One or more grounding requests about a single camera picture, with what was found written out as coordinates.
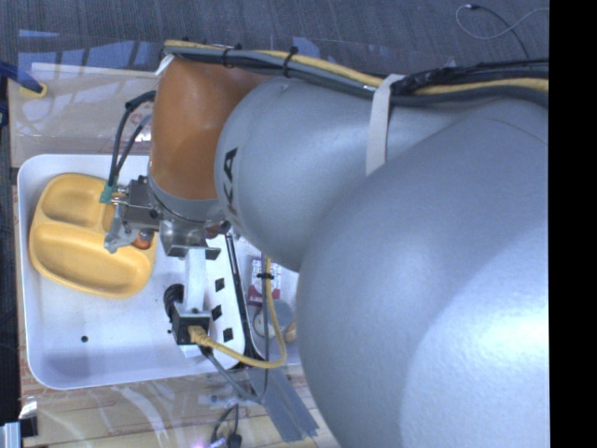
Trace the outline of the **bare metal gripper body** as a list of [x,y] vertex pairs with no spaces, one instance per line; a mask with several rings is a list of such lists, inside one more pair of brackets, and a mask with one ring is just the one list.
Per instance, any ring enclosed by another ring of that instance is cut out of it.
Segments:
[[115,226],[132,230],[132,243],[152,242],[164,248],[206,247],[207,241],[229,231],[218,200],[188,199],[160,188],[152,177],[131,180],[115,195]]

